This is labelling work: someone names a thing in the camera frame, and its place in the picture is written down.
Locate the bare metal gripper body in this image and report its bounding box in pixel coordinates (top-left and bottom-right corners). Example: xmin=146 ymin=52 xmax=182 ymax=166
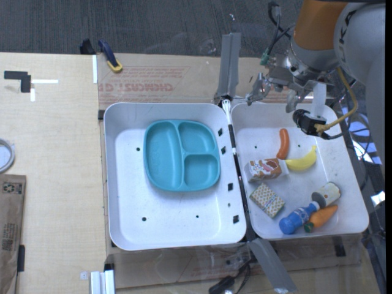
xmin=265 ymin=53 xmax=326 ymax=94

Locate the brown cardboard board red print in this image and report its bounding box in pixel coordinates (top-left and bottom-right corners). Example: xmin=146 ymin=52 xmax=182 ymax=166
xmin=96 ymin=53 xmax=368 ymax=289

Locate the brown and white carton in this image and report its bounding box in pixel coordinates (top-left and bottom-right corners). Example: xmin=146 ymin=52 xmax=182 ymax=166
xmin=244 ymin=157 xmax=290 ymax=184

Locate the yellow patterned carton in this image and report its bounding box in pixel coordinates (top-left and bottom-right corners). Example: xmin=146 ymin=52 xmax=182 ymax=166
xmin=249 ymin=183 xmax=286 ymax=219

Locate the white plastic tray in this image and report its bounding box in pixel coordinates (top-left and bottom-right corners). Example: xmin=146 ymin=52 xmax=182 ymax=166
xmin=230 ymin=102 xmax=371 ymax=242
xmin=103 ymin=102 xmax=247 ymax=252

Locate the white can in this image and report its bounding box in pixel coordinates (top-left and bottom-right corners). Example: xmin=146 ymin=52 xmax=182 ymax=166
xmin=311 ymin=181 xmax=342 ymax=209

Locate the blue bottle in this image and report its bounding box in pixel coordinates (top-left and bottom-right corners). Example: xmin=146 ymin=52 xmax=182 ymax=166
xmin=278 ymin=201 xmax=321 ymax=235

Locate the orange sausage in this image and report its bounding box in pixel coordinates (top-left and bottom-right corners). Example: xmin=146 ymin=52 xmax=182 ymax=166
xmin=276 ymin=128 xmax=290 ymax=160

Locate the yellow banana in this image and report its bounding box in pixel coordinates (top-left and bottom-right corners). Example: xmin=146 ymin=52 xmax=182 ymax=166
xmin=285 ymin=145 xmax=318 ymax=172

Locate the clear tape roll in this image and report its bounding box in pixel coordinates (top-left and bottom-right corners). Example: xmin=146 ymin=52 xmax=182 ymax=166
xmin=0 ymin=138 xmax=16 ymax=175

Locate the blue divided plate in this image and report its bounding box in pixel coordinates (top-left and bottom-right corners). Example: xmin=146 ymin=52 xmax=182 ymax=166
xmin=143 ymin=119 xmax=222 ymax=192

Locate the orange carrot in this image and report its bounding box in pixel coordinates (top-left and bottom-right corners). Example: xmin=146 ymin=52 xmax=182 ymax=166
xmin=303 ymin=204 xmax=339 ymax=234

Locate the brown paper envelope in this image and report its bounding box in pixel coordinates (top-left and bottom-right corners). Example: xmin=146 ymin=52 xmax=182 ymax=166
xmin=0 ymin=173 xmax=27 ymax=294

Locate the black cylinder on white bracket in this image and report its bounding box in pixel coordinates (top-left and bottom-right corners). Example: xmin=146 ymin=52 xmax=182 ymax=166
xmin=292 ymin=83 xmax=328 ymax=138

